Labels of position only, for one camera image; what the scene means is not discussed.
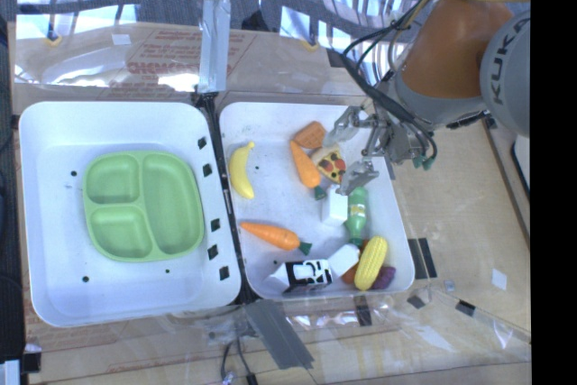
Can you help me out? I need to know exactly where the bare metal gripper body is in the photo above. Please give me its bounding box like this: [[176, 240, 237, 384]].
[[359, 111, 429, 166]]

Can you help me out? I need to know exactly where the pizza slice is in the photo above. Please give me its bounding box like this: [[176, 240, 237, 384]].
[[310, 145, 348, 186]]

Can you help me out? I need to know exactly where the orange waffle biscuit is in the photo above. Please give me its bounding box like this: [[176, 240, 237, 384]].
[[293, 120, 328, 151]]

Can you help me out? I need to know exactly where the green bottle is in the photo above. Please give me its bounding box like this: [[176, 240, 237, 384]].
[[343, 186, 371, 247]]

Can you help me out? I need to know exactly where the orange carrot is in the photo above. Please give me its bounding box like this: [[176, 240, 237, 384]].
[[289, 139, 328, 201], [239, 220, 314, 257]]

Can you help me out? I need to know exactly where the white plastic tray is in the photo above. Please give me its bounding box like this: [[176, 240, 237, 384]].
[[217, 101, 416, 301], [17, 100, 243, 328]]

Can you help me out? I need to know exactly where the yellow corn cob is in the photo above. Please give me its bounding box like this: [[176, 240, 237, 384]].
[[353, 235, 389, 292]]

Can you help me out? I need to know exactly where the small orange toy food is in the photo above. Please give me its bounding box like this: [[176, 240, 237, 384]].
[[341, 262, 361, 285]]

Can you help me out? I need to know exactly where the purple toy vegetable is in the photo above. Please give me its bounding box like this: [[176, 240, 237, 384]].
[[371, 265, 398, 291]]

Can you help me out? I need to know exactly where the black and white carton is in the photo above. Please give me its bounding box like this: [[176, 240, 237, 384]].
[[262, 258, 335, 297]]

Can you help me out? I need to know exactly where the yellow banana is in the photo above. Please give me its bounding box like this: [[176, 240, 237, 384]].
[[227, 141, 256, 200]]

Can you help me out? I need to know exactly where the green divided plate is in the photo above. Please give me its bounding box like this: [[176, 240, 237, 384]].
[[82, 150, 206, 263]]

